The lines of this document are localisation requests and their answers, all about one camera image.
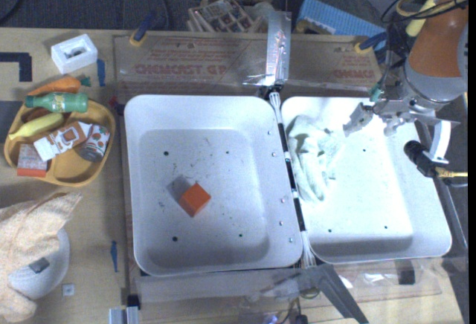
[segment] metal plate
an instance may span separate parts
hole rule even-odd
[[[359,98],[293,97],[282,106],[286,131],[298,115],[322,129],[342,130]],[[344,139],[335,180],[323,201],[302,201],[312,250],[329,263],[442,256],[451,234],[434,182],[421,175],[403,146],[415,125],[385,137],[377,117]]]
[[[281,268],[302,254],[280,136],[256,97],[142,95],[124,113],[135,259],[154,276]],[[179,206],[196,181],[212,196]]]

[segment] white cloth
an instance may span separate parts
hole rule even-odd
[[[56,194],[0,210],[0,317],[17,323],[34,315],[36,303],[15,290],[8,276],[58,251],[58,231],[81,197]]]
[[[323,201],[335,180],[335,163],[343,148],[344,133],[321,128],[306,115],[298,115],[288,135],[289,153],[300,197]]]

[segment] toy bottle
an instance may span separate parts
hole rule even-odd
[[[25,105],[31,107],[43,107],[56,113],[69,113],[78,111],[85,113],[88,110],[88,95],[84,93],[50,93],[41,97],[27,96]]]

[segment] wooden table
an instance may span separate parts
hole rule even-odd
[[[35,85],[58,77],[59,71],[51,60],[50,47],[83,33],[91,37],[99,57],[106,63],[106,86],[98,85],[96,65],[85,67],[74,75],[90,76],[93,86],[88,89],[88,94],[106,105],[115,93],[113,36],[130,32],[0,28],[0,51],[28,52],[33,57],[33,82],[30,83],[19,82],[17,64],[0,63],[1,99],[21,101]],[[34,179],[17,178],[14,169],[7,165],[3,157],[0,159],[0,180],[0,207],[69,190]],[[62,297],[59,286],[38,301],[36,315],[27,323],[107,323],[109,309],[125,304],[129,282],[119,135],[99,177],[80,190],[83,200],[65,226],[71,243],[71,261],[63,283],[73,283],[75,293],[72,297]],[[112,241],[118,244],[117,273],[109,253]],[[441,294],[363,302],[359,305],[371,323],[462,323],[449,278],[443,272],[434,273],[434,277],[440,285]],[[354,320],[325,321],[335,317],[333,307],[313,308],[304,313],[309,315],[310,323],[355,323]],[[194,322],[218,321],[197,318]],[[233,323],[230,320],[219,322]]]

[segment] yellow plate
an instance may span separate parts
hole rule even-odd
[[[25,105],[19,109],[15,120],[10,127],[9,133],[16,132],[22,126],[22,117],[31,110],[33,109],[27,108]],[[93,181],[97,175],[99,175],[99,172],[103,168],[104,163],[111,152],[116,128],[114,115],[105,106],[93,100],[89,100],[88,111],[86,113],[78,113],[76,111],[72,112],[63,125],[65,126],[78,120],[84,123],[93,123],[104,126],[111,133],[106,153],[104,154],[102,161],[92,163],[91,161],[81,158],[75,149],[71,149],[63,154],[57,155],[54,159],[48,162],[46,177],[35,179],[67,187],[82,187]],[[5,159],[11,167],[16,169],[20,145],[22,143],[33,143],[35,140],[44,137],[52,131],[54,130],[42,132],[33,137],[16,137],[13,140],[10,140],[7,137],[4,145]]]

